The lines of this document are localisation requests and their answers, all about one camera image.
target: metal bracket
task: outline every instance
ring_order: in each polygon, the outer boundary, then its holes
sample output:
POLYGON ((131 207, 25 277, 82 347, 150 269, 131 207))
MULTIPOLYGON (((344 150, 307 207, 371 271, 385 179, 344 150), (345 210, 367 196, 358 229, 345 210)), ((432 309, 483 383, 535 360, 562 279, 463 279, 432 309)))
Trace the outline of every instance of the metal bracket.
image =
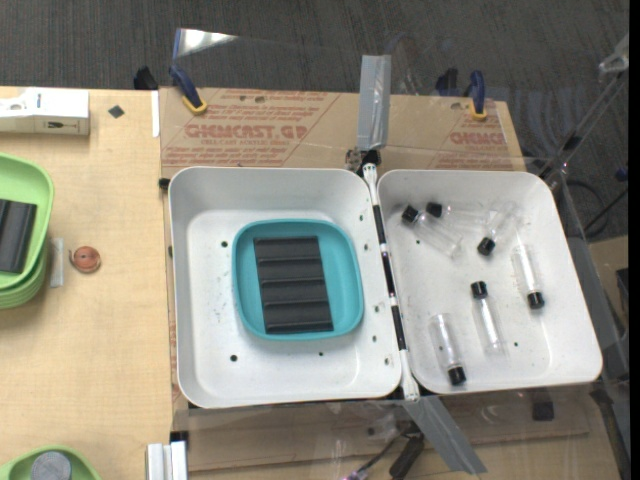
POLYGON ((154 443, 147 446, 147 480, 187 480, 187 444, 175 441, 163 445, 154 443))

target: glass vial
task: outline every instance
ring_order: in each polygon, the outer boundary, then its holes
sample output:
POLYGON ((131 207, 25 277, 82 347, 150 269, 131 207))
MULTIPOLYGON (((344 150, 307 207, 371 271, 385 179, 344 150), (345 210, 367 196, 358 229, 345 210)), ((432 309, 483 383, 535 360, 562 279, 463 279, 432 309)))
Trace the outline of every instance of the glass vial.
POLYGON ((407 206, 402 214, 402 221, 413 228, 420 240, 450 258, 460 254, 462 235, 428 213, 407 206))
POLYGON ((542 285, 540 274, 536 264, 536 258, 529 245, 520 244, 511 252, 511 262, 516 272, 518 287, 526 297, 531 309, 540 309, 545 301, 542 297, 542 285))
POLYGON ((489 354, 502 354, 504 352, 504 339, 500 329, 495 302, 489 297, 487 285, 484 281, 471 284, 471 294, 475 301, 473 318, 485 352, 489 354))
POLYGON ((517 227, 518 206, 512 201, 504 203, 487 224, 484 238, 478 244, 478 252, 489 256, 496 244, 509 239, 517 227))
POLYGON ((442 219, 462 230, 486 227, 489 222, 489 212, 477 201, 451 204, 430 201, 425 211, 436 219, 442 219))
POLYGON ((449 382, 453 386, 459 386, 465 383, 467 376, 462 366, 460 349, 453 334, 450 320, 451 316, 447 313, 431 317, 429 333, 438 364, 449 376, 449 382))

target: dark carpet floor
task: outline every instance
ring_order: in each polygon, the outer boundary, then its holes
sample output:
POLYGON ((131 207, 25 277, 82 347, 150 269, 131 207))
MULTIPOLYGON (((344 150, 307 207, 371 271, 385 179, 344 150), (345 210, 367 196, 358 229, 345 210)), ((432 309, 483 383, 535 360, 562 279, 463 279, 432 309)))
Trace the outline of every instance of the dark carpet floor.
MULTIPOLYGON (((448 67, 461 76, 481 69, 489 94, 508 101, 523 148, 548 156, 597 98, 597 65, 629 31, 630 0, 0 0, 0 8, 0 84, 17 86, 131 89, 143 65, 168 85, 179 27, 358 55, 383 53, 405 34, 426 92, 448 67)), ((264 88, 358 88, 351 65, 336 66, 338 83, 334 72, 297 87, 271 69, 274 55, 246 67, 264 88)), ((237 80, 220 65, 198 76, 203 86, 237 80)), ((628 77, 621 83, 568 166, 583 225, 626 187, 615 178, 628 165, 628 77)), ((588 234, 628 234, 627 197, 588 234)))

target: wooden table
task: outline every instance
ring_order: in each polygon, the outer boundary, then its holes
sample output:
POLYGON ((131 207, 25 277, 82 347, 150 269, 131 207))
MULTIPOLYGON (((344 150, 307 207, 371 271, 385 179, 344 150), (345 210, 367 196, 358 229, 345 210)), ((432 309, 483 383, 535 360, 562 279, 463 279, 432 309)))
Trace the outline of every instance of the wooden table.
MULTIPOLYGON (((17 94, 18 89, 0 88, 1 98, 17 94)), ((67 250, 91 245, 103 259, 102 267, 89 275, 65 262, 62 287, 49 288, 47 277, 47 286, 28 304, 0 311, 0 464, 57 443, 85 455, 105 480, 139 480, 144 478, 146 445, 167 442, 175 409, 166 196, 157 186, 160 144, 152 136, 150 93, 91 90, 90 105, 89 137, 0 136, 1 151, 38 163, 53 179, 49 235, 62 237, 67 250), (117 119, 108 113, 115 105, 125 112, 117 119)), ((576 400, 581 410, 571 418, 579 421, 566 425, 580 430, 577 435, 568 431, 561 437, 479 445, 478 455, 489 468, 483 478, 511 479, 515 471, 522 473, 520 478, 614 478, 615 460, 597 408, 584 392, 576 400)), ((476 431, 481 435, 481 426, 476 431)), ((309 436, 309 442, 313 447, 324 437, 309 436)), ((206 450, 202 443, 193 444, 193 453, 206 450)), ((401 446, 370 478, 388 478, 386 471, 401 446)), ((324 480, 339 478, 368 458, 192 476, 324 480)), ((449 472, 433 450, 412 470, 412 478, 427 477, 468 478, 449 472)))

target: green container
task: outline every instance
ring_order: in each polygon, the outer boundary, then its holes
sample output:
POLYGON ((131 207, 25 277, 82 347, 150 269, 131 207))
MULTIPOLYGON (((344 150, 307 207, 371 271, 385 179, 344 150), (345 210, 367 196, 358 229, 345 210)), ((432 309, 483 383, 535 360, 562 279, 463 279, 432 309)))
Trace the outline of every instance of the green container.
POLYGON ((17 459, 0 466, 0 480, 30 480, 33 462, 45 452, 62 453, 71 462, 72 480, 101 480, 98 472, 89 461, 73 448, 62 445, 51 445, 36 448, 17 459))
POLYGON ((0 199, 37 206, 24 270, 20 274, 0 272, 0 301, 4 290, 14 288, 34 276, 34 269, 45 247, 53 194, 51 178, 42 167, 29 160, 0 153, 0 199))
POLYGON ((0 290, 0 310, 21 306, 35 297, 42 288, 46 277, 47 257, 48 248, 45 246, 42 248, 38 262, 29 277, 6 290, 0 290))

